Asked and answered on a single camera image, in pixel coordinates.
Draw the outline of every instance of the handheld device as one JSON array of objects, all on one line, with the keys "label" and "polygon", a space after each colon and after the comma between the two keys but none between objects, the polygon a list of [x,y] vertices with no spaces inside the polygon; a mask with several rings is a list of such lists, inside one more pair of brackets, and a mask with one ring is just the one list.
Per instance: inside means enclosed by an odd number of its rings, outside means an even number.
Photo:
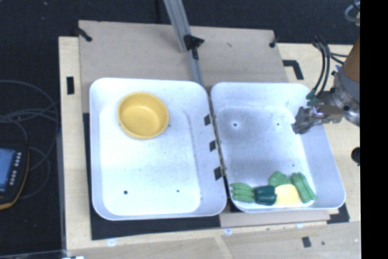
[{"label": "handheld device", "polygon": [[28,172],[28,147],[0,142],[0,210],[15,204]]}]

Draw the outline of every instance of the wooden platform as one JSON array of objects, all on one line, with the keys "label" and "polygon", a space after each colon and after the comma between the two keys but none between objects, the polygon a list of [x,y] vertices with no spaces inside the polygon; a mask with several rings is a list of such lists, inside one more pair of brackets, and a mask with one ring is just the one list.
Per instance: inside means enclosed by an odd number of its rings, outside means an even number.
[{"label": "wooden platform", "polygon": [[[87,111],[88,84],[99,76],[112,75],[190,77],[184,55],[174,48],[174,34],[169,25],[88,21],[80,25],[93,38],[93,44],[84,38],[59,38],[65,225],[69,255],[87,258],[127,257],[124,254],[131,254],[134,258],[257,258],[258,254],[265,258],[284,258],[285,254],[289,258],[361,256],[360,168],[350,158],[351,151],[360,145],[360,129],[347,121],[325,127],[346,189],[349,222],[327,224],[326,221],[338,210],[276,216],[269,213],[256,217],[245,214],[236,217],[226,210],[220,216],[222,226],[217,229],[92,240],[82,124],[82,113]],[[206,87],[217,81],[287,80],[312,87],[318,79],[321,58],[312,45],[278,44],[270,48],[269,43],[273,40],[270,30],[192,27],[192,33],[206,40],[200,48]],[[351,46],[330,48],[333,52],[349,53]],[[133,55],[136,61],[123,61]],[[175,58],[177,63],[173,63],[173,71],[165,76],[172,65],[166,60]],[[304,79],[297,79],[293,67],[283,67],[283,60],[296,61]],[[122,64],[121,69],[117,70],[115,64]],[[74,92],[68,92],[69,81],[74,82]]]}]

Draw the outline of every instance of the yellow toy food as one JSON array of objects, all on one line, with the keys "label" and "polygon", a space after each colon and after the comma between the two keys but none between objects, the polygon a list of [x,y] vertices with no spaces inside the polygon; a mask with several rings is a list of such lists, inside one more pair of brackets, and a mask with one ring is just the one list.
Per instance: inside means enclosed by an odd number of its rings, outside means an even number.
[{"label": "yellow toy food", "polygon": [[293,184],[282,184],[275,187],[277,195],[275,204],[281,206],[293,206],[301,203],[298,190]]}]

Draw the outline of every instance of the metal bracket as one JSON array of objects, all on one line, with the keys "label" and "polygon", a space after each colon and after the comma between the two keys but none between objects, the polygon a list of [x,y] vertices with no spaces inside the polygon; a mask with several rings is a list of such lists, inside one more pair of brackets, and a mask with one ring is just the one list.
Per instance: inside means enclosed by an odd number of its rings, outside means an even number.
[{"label": "metal bracket", "polygon": [[191,50],[193,58],[198,60],[199,57],[198,57],[197,48],[199,48],[200,45],[204,43],[205,40],[194,37],[192,35],[185,35],[185,37],[183,37],[183,40],[184,40],[184,44],[186,45],[187,51]]}]

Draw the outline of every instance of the black floor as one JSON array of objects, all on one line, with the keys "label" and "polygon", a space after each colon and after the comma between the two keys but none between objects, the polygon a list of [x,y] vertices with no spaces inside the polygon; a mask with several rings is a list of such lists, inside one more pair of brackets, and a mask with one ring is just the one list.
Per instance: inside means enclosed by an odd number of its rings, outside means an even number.
[{"label": "black floor", "polygon": [[[190,25],[272,29],[280,42],[311,42],[316,33],[328,43],[353,44],[360,28],[344,17],[353,0],[184,0]],[[0,0],[0,80],[22,81],[59,101],[58,37],[72,36],[80,19],[169,23],[163,3],[160,20],[155,0]],[[29,86],[0,83],[0,116],[49,105]],[[55,123],[33,118],[23,126],[30,144],[49,151]],[[0,139],[18,137],[17,126],[0,123]],[[62,248],[56,150],[29,174],[24,196],[0,210],[0,256]],[[39,161],[40,154],[32,154]]]}]

